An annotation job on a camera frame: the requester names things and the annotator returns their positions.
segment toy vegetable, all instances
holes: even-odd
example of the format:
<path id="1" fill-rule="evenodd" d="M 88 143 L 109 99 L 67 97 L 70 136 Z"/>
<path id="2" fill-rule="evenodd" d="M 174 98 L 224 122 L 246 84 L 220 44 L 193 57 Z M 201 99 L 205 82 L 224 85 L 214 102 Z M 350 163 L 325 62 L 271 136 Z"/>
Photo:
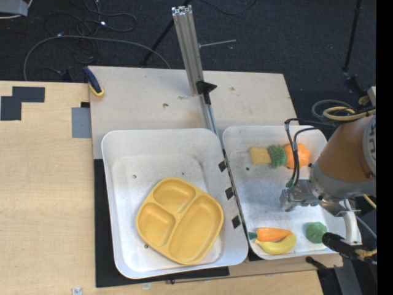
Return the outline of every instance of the toy vegetable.
<path id="1" fill-rule="evenodd" d="M 296 243 L 296 235 L 294 233 L 289 234 L 283 240 L 279 242 L 261 242 L 255 239 L 255 243 L 262 247 L 264 252 L 268 254 L 283 254 L 291 250 Z"/>
<path id="2" fill-rule="evenodd" d="M 270 163 L 273 168 L 284 165 L 287 156 L 281 145 L 272 145 L 268 149 L 264 147 L 250 147 L 249 153 L 253 165 Z"/>
<path id="3" fill-rule="evenodd" d="M 275 227 L 259 227 L 255 233 L 249 232 L 250 239 L 257 238 L 260 242 L 271 242 L 273 240 L 283 239 L 292 232 L 287 229 L 278 229 Z"/>
<path id="4" fill-rule="evenodd" d="M 284 151 L 287 155 L 287 167 L 292 169 L 295 168 L 294 153 L 292 152 L 290 144 L 284 146 Z M 306 149 L 304 144 L 297 144 L 297 154 L 299 158 L 299 167 L 307 166 L 309 164 L 309 150 Z"/>
<path id="5" fill-rule="evenodd" d="M 322 243 L 322 236 L 327 232 L 327 228 L 321 222 L 308 224 L 306 228 L 306 238 L 312 243 Z"/>

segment black clip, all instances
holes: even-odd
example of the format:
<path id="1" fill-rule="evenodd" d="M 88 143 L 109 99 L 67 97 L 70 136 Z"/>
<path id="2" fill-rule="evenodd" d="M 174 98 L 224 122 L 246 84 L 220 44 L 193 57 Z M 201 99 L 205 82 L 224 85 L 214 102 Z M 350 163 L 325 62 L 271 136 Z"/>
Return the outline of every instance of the black clip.
<path id="1" fill-rule="evenodd" d="M 196 87 L 196 89 L 198 90 L 198 94 L 203 94 L 204 102 L 211 105 L 209 93 L 213 91 L 217 86 L 200 80 L 196 83 Z"/>

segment toy carrot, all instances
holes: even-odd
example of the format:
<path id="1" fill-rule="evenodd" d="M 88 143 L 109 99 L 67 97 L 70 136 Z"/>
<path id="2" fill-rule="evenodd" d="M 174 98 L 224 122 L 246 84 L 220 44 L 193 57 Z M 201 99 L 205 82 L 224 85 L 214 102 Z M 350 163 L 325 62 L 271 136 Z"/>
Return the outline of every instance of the toy carrot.
<path id="1" fill-rule="evenodd" d="M 257 238 L 260 242 L 272 242 L 273 240 L 283 239 L 290 235 L 292 231 L 287 229 L 278 229 L 275 227 L 259 227 L 255 233 L 249 232 L 250 239 Z"/>

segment blue clamp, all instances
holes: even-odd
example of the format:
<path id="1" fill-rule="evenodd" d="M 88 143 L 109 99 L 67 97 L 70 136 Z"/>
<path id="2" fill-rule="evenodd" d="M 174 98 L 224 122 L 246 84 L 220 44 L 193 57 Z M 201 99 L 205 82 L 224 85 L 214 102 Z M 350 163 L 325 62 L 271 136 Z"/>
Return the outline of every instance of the blue clamp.
<path id="1" fill-rule="evenodd" d="M 92 71 L 88 67 L 84 67 L 82 70 L 84 76 L 89 83 L 90 90 L 96 95 L 97 97 L 101 97 L 104 95 L 104 89 L 99 86 L 97 78 L 94 76 Z"/>

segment toy banana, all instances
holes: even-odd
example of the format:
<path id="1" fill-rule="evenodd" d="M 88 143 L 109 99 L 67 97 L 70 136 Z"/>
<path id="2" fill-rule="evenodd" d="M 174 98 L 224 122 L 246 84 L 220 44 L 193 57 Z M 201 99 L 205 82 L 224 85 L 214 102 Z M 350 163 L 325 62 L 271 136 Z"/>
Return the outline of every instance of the toy banana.
<path id="1" fill-rule="evenodd" d="M 296 235 L 294 233 L 289 234 L 279 242 L 261 242 L 257 238 L 254 242 L 261 246 L 264 252 L 268 254 L 283 254 L 287 253 L 295 245 Z"/>

